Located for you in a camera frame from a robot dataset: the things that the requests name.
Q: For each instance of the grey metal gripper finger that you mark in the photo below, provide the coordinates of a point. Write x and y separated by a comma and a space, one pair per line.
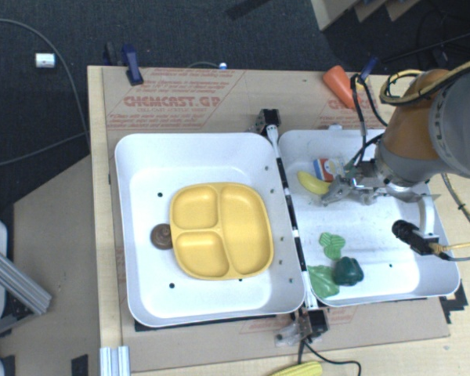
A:
366, 197
335, 189

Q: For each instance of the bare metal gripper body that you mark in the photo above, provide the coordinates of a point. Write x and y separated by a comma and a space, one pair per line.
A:
393, 189

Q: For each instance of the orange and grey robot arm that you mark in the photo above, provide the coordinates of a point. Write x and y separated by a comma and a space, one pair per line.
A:
411, 131

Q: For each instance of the yellow banana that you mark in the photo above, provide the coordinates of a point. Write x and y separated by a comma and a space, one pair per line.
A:
312, 183

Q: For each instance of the white orange and blue carton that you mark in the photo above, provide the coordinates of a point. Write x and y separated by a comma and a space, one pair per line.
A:
324, 168

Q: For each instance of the white plastic tray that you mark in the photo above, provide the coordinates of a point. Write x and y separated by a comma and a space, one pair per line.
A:
376, 233
149, 194

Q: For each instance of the thin black and white rod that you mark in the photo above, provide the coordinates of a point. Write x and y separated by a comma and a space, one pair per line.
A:
293, 218

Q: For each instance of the light green lettuce leaf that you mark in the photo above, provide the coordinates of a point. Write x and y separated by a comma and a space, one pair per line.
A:
332, 245
323, 280

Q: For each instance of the dark green pepper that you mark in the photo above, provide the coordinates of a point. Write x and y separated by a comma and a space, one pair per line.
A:
348, 272

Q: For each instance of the yellow divided plate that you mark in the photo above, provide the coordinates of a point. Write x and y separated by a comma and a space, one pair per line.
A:
239, 225

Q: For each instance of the orange carrot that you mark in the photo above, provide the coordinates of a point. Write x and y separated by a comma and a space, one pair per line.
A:
338, 82

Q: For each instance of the brown cardboard board red print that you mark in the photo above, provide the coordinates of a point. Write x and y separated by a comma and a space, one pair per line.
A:
227, 92

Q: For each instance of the black cylinder on white bracket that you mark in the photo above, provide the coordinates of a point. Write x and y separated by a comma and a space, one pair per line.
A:
411, 235

